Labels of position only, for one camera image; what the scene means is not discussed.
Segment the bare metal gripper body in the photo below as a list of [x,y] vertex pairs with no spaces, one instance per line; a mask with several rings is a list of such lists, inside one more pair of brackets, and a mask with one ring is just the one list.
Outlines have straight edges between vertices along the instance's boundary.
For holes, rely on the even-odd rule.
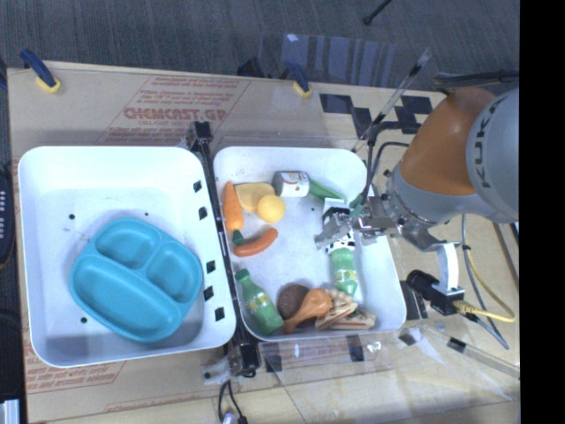
[[374,243],[380,236],[398,236],[406,224],[405,216],[398,213],[388,193],[359,195],[351,207],[351,228],[360,234],[364,245]]

